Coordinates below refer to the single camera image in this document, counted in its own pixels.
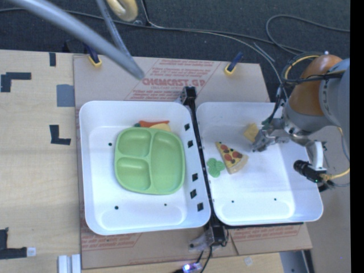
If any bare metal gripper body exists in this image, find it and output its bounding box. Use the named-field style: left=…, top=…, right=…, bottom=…
left=259, top=119, right=313, bottom=148

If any yellow cheese wedge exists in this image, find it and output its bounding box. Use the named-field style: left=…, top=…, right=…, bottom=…
left=243, top=122, right=260, bottom=142

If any black block with thin wires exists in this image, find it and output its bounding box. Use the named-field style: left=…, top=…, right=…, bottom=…
left=180, top=86, right=198, bottom=106
left=208, top=225, right=229, bottom=247

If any white plastic tray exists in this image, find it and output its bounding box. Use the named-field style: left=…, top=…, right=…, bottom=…
left=78, top=100, right=212, bottom=236
left=196, top=101, right=324, bottom=227

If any brown cardboard board red print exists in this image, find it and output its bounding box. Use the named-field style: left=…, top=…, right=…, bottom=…
left=73, top=56, right=313, bottom=270

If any green divided plate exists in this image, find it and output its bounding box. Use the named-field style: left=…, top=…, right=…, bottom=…
left=114, top=127, right=187, bottom=196

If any black cylinder on white bracket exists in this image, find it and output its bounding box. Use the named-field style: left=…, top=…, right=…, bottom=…
left=293, top=140, right=328, bottom=184

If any orange carrot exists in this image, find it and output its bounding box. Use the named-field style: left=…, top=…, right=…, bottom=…
left=133, top=119, right=171, bottom=129

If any pizza slice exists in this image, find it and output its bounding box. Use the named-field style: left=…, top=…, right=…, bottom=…
left=214, top=141, right=250, bottom=175

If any green broccoli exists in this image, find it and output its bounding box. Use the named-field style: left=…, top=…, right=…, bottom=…
left=206, top=157, right=226, bottom=178

